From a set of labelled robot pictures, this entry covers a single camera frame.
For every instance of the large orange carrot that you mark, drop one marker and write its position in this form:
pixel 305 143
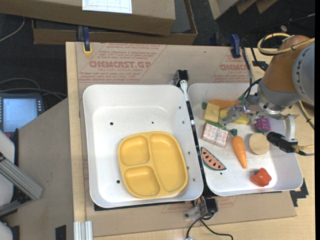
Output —
pixel 239 147

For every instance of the small orange carrot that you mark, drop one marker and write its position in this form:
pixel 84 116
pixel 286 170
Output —
pixel 223 103

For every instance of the brown cardboard board red print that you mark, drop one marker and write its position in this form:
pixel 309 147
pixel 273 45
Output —
pixel 140 64

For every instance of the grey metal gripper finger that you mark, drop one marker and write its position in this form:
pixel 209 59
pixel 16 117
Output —
pixel 237 109
pixel 228 119

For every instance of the purple grapes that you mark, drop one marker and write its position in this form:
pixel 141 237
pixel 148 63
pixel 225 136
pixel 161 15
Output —
pixel 262 125

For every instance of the round beige biscuit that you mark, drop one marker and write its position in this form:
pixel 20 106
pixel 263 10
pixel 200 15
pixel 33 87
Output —
pixel 259 144

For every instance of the red and green watermelon slice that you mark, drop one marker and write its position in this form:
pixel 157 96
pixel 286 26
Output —
pixel 211 160

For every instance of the yellow corn cob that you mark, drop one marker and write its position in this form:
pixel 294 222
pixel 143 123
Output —
pixel 243 120

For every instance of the orange bell pepper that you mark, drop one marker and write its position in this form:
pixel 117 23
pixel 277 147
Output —
pixel 261 177

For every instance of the brown cardboard box white label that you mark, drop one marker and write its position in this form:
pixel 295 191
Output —
pixel 50 1

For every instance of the yellow cheese block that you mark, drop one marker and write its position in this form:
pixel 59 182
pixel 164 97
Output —
pixel 211 112

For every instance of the white plastic tray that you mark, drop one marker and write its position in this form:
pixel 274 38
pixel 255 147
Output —
pixel 240 181
pixel 105 104

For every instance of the yellow divided plate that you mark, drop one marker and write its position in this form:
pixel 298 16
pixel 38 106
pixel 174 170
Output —
pixel 165 159

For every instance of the thin black and white rod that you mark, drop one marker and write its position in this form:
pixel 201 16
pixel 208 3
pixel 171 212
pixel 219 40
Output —
pixel 192 120

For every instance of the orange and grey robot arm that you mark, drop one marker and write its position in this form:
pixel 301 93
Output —
pixel 282 69

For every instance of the black cylinder on white bracket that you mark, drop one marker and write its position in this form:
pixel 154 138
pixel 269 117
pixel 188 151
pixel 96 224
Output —
pixel 281 139

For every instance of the open brown cardboard box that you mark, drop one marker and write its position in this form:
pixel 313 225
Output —
pixel 125 37

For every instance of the white carton with orange print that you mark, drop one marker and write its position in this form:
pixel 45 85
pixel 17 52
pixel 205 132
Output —
pixel 214 135

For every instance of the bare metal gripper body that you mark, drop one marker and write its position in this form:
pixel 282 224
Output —
pixel 268 109

